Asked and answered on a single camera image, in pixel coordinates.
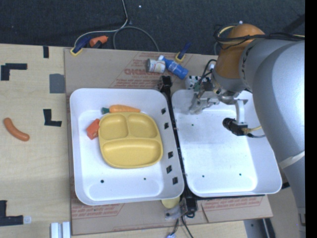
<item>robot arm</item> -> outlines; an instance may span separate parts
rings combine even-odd
[[[191,113],[201,112],[204,108],[201,103],[210,106],[217,104],[215,99],[218,99],[235,104],[235,98],[243,90],[253,93],[262,129],[291,185],[301,237],[306,237],[305,41],[271,38],[249,24],[232,27],[226,40],[209,89],[203,85],[196,88],[199,90]]]

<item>table surface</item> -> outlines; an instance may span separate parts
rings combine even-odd
[[[1,123],[0,200],[7,200],[7,216],[31,216],[32,223],[0,228],[0,237],[49,237],[50,224],[71,221],[65,94],[50,94],[49,75],[64,74],[62,47],[0,44],[0,64],[27,63],[27,70],[11,70],[9,81],[0,81],[0,118],[30,134],[23,142],[12,137]],[[61,127],[44,126],[43,109],[52,109],[52,120]],[[246,238],[243,221],[191,225],[194,237]],[[172,228],[124,231],[82,238],[166,237]],[[184,227],[178,238],[189,237]]]

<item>white tray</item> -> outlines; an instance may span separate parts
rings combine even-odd
[[[139,108],[154,119],[163,143],[163,157],[158,163],[117,169],[103,160],[98,139],[90,140],[86,128],[103,116],[102,107],[115,104]],[[184,180],[163,94],[144,89],[78,89],[70,96],[70,114],[75,191],[84,204],[170,199],[183,192]]]
[[[282,181],[274,153],[265,138],[236,136],[223,127],[224,118],[236,118],[234,105],[211,106],[199,115],[188,112],[192,90],[172,96],[177,133],[190,190],[200,197],[271,194]],[[260,125],[252,94],[244,91],[245,122]],[[254,132],[262,135],[263,131]]]

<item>blue bottle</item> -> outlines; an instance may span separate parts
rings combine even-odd
[[[183,68],[173,60],[166,59],[164,56],[160,56],[158,59],[163,60],[166,64],[166,69],[178,76],[180,79],[184,79],[186,77],[188,69]]]

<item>toy sausage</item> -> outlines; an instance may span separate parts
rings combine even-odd
[[[11,133],[12,136],[16,137],[17,139],[20,139],[22,141],[28,141],[30,139],[30,136],[20,130],[18,130],[12,123],[12,120],[10,118],[5,118],[3,120],[5,128]]]

